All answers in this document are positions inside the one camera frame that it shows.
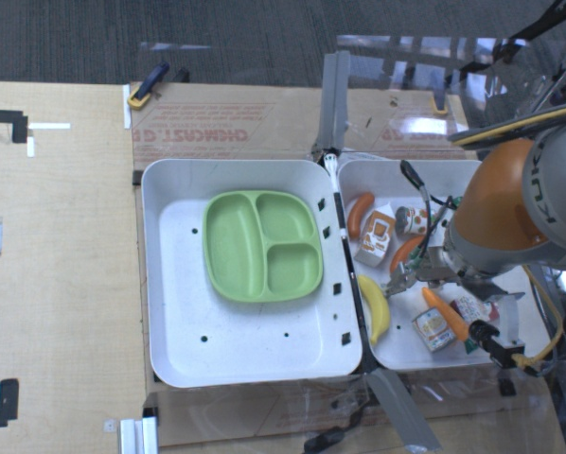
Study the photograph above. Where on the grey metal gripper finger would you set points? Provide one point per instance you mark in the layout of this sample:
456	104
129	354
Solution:
406	271
394	288

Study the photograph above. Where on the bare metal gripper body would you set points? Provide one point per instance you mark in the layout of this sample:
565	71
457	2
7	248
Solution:
435	264

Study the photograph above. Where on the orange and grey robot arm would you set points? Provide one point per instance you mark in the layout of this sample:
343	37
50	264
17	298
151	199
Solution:
500	206

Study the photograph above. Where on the orange sausage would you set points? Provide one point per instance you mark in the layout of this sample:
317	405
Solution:
359	215
403	251

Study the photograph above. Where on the yellow banana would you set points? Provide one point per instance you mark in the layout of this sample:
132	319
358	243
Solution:
380	305

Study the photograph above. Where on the orange and white carton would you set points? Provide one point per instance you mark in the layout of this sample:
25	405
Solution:
375	237

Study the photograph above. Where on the white can with red print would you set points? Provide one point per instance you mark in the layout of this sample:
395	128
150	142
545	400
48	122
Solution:
408	220

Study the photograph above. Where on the orange carrot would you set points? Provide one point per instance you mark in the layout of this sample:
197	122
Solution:
446	315

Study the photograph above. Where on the white plastic tray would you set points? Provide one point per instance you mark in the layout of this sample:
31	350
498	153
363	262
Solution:
245	343
406	343

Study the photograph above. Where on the white and blue can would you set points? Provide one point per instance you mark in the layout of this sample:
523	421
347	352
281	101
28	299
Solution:
433	330

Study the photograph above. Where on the red and white packet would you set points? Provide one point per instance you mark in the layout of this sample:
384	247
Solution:
474	308

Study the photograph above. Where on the green divided plate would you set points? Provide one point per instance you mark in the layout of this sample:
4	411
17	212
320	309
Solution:
235	244

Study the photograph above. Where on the brown cardboard board red print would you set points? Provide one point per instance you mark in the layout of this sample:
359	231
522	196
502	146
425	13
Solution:
226	126

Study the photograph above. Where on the black cylinder on white bracket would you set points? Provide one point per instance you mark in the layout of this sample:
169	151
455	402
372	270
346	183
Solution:
493	341

